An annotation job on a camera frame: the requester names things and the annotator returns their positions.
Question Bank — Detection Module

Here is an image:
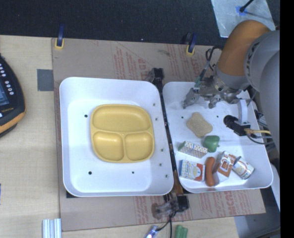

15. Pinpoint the green ribbed toy vegetable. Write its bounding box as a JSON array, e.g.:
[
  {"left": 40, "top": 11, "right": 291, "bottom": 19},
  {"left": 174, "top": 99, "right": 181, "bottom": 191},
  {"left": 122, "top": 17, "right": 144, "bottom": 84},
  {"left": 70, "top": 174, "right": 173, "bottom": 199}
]
[{"left": 174, "top": 224, "right": 188, "bottom": 238}]

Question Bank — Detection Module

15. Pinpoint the small white and yellow can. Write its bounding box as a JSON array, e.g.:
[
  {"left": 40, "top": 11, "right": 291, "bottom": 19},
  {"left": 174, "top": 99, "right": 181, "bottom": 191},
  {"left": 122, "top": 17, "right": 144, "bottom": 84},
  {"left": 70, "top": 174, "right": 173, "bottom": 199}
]
[{"left": 232, "top": 157, "right": 255, "bottom": 180}]

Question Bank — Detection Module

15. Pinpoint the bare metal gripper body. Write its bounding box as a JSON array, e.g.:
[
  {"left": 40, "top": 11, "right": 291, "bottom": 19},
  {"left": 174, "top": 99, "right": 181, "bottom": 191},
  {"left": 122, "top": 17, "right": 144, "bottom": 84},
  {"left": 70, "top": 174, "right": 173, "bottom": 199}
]
[{"left": 197, "top": 76, "right": 243, "bottom": 104}]

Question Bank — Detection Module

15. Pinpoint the beige toy bread slice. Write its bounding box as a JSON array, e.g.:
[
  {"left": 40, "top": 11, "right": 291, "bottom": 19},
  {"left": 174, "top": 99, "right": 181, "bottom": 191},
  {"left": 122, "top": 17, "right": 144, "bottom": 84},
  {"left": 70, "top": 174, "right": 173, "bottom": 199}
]
[{"left": 185, "top": 112, "right": 214, "bottom": 138}]

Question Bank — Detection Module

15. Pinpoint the orange and white carton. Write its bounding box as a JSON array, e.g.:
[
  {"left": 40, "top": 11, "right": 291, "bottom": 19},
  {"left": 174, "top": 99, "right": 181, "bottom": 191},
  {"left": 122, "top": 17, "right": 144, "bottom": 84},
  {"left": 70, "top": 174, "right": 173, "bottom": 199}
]
[{"left": 212, "top": 150, "right": 241, "bottom": 183}]

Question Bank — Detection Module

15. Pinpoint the brown cardboard board red print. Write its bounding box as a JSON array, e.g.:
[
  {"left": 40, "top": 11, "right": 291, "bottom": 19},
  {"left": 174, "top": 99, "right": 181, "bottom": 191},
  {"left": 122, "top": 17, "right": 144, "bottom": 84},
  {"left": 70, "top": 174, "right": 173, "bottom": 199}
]
[{"left": 51, "top": 37, "right": 266, "bottom": 232}]

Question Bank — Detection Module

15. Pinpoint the white blue and red carton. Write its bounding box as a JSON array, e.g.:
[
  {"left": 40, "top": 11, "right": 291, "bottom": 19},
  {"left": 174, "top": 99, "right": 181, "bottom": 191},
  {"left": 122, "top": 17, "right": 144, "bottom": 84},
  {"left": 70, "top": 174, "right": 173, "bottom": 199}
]
[{"left": 178, "top": 159, "right": 206, "bottom": 182}]

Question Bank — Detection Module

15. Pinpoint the orange toy sausage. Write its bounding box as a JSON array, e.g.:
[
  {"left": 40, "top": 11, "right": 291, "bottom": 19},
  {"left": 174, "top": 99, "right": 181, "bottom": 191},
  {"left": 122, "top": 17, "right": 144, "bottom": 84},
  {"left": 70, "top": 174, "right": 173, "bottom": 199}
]
[{"left": 204, "top": 156, "right": 216, "bottom": 187}]

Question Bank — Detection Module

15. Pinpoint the green toy bell pepper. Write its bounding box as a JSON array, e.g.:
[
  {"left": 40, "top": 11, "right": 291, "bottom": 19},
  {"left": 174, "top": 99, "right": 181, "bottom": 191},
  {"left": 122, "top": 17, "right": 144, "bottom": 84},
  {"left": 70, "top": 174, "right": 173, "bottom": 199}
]
[{"left": 202, "top": 135, "right": 221, "bottom": 153}]

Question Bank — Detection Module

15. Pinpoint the yellow divided plate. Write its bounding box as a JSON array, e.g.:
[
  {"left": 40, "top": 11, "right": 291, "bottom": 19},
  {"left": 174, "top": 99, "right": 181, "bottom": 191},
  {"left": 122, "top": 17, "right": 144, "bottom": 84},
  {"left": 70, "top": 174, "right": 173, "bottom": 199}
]
[{"left": 89, "top": 104, "right": 155, "bottom": 164}]

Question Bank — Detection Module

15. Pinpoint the white plastic tray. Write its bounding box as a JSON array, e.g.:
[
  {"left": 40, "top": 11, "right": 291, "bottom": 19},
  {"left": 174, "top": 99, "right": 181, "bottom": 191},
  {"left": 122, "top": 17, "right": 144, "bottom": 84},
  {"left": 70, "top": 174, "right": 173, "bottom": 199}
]
[
  {"left": 59, "top": 76, "right": 175, "bottom": 198},
  {"left": 162, "top": 81, "right": 274, "bottom": 194}
]

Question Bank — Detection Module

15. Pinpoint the white carton with green end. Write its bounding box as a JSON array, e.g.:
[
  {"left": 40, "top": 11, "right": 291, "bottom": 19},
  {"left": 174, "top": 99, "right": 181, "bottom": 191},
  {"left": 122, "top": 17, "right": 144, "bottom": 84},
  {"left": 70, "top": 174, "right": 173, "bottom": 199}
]
[{"left": 177, "top": 140, "right": 209, "bottom": 159}]

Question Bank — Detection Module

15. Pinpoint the black cylinder on white bracket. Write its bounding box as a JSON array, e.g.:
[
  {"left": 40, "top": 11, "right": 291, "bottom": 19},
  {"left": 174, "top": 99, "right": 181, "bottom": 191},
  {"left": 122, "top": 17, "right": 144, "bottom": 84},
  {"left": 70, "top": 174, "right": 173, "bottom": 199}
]
[{"left": 223, "top": 99, "right": 251, "bottom": 136}]

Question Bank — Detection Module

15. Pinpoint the black block with thin wires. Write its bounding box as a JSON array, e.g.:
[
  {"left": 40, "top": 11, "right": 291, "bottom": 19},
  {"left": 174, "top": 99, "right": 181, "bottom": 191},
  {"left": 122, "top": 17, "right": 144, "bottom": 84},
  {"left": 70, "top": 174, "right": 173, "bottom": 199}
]
[
  {"left": 151, "top": 193, "right": 189, "bottom": 219},
  {"left": 146, "top": 67, "right": 165, "bottom": 84}
]

